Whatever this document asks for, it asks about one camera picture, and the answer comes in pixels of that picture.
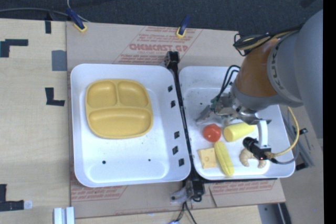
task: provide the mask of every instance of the yellow corn cob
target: yellow corn cob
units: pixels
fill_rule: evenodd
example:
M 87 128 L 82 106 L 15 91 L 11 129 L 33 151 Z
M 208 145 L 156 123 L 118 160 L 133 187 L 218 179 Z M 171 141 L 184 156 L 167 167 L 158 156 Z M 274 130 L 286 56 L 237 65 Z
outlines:
M 222 141 L 217 141 L 214 145 L 216 157 L 225 175 L 231 176 L 234 173 L 233 164 L 229 152 Z

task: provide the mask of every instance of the blue clip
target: blue clip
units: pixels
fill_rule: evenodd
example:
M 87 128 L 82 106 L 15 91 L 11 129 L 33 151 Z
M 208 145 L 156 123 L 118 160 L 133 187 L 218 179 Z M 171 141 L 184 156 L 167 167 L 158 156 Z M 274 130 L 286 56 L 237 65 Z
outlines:
M 81 20 L 81 18 L 79 18 L 79 16 L 77 15 L 77 13 L 75 13 L 73 10 L 71 10 L 70 8 L 67 8 L 66 13 L 69 15 L 69 17 L 71 18 L 71 20 L 74 22 L 74 26 L 80 31 L 80 32 L 85 32 L 88 28 L 85 24 L 83 24 L 83 21 Z
M 177 29 L 176 31 L 176 36 L 178 38 L 184 38 L 185 36 L 185 33 L 186 33 L 186 28 L 187 28 L 187 24 L 189 23 L 189 20 L 190 20 L 190 15 L 187 15 L 182 23 L 181 23 L 181 26 Z

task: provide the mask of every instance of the yellow plate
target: yellow plate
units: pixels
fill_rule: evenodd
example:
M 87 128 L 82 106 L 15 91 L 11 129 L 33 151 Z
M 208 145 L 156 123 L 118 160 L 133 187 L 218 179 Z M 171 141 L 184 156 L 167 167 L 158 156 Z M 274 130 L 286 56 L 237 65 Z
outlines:
M 134 80 L 93 82 L 86 90 L 85 107 L 88 124 L 99 137 L 137 137 L 147 133 L 153 125 L 147 90 Z

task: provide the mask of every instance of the cardboard box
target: cardboard box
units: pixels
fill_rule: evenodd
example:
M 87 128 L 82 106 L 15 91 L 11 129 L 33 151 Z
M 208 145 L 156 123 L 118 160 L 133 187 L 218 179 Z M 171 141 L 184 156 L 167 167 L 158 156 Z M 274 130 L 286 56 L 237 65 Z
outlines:
M 86 23 L 80 33 L 67 22 L 69 134 L 72 138 L 70 73 L 81 63 L 160 65 L 168 51 L 178 51 L 179 69 L 187 66 L 240 65 L 243 58 L 233 48 L 235 31 L 187 29 L 183 39 L 177 28 Z M 129 215 L 180 210 L 170 193 L 181 182 L 88 188 L 76 180 L 71 153 L 71 205 L 76 218 Z M 279 179 L 205 184 L 201 202 L 193 209 L 284 202 Z

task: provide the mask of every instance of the toy tomato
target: toy tomato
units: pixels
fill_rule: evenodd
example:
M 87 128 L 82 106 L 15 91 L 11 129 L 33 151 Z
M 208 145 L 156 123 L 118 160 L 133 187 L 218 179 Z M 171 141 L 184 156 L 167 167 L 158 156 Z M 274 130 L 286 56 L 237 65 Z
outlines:
M 203 129 L 203 136 L 209 142 L 217 142 L 222 135 L 222 129 L 215 123 L 209 124 Z

